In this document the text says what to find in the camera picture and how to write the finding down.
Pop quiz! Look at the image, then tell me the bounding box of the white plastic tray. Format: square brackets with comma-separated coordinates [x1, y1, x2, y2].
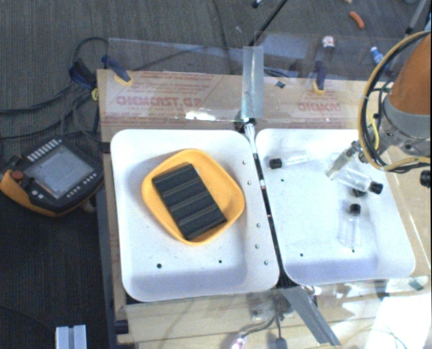
[255, 127, 417, 286]
[109, 128, 281, 303]

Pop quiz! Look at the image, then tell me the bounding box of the clear plastic bottle black cap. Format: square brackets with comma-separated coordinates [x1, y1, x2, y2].
[268, 148, 309, 170]
[337, 202, 362, 249]
[337, 168, 384, 196]

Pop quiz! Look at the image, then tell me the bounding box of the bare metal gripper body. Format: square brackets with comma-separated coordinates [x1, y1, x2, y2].
[377, 123, 432, 160]

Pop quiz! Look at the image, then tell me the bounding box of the black and white thin rod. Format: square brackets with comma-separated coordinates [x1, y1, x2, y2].
[242, 121, 287, 287]

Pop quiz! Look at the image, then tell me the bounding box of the black ribbed rectangular block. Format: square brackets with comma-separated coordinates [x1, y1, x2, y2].
[151, 161, 228, 242]

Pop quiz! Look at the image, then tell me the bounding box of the blue bottle white cap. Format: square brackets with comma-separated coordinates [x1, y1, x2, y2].
[369, 46, 385, 65]

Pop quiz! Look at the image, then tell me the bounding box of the yellow plate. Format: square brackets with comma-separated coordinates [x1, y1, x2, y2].
[140, 148, 247, 247]

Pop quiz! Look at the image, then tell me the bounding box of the orange sausage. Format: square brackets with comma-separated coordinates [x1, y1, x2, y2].
[348, 11, 366, 30]

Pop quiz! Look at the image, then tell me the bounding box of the brown cardboard board red print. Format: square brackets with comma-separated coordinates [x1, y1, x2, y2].
[95, 68, 432, 345]

